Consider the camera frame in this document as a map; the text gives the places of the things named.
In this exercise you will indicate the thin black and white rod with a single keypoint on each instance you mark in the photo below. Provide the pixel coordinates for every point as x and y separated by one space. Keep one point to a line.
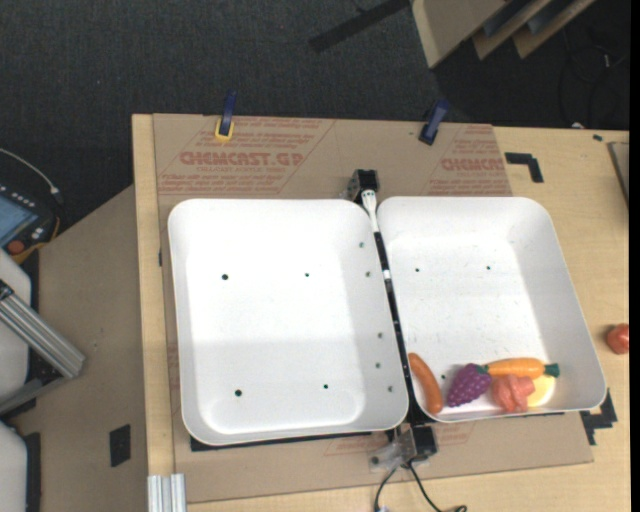
387 280

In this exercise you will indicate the white plastic tray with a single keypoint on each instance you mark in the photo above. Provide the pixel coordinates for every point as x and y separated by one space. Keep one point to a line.
480 300
280 320

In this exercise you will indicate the brown cardboard board red print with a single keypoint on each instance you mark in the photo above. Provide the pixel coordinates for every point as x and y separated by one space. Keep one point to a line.
310 155

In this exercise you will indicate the orange toy sausage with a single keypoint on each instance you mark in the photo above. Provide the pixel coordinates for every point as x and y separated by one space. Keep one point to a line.
428 383

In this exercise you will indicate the purple toy grapes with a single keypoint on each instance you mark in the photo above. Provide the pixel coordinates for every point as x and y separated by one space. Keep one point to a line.
467 386

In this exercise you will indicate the orange toy carrot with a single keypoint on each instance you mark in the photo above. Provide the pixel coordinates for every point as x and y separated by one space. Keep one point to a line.
520 368

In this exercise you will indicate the pink toy meat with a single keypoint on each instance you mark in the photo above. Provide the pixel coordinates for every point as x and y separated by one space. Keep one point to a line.
510 391

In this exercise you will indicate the yellow toy food piece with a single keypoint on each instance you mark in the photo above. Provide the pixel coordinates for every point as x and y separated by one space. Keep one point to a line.
544 391

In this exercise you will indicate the red toy food piece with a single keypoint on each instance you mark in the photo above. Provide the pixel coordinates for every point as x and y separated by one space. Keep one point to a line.
619 338

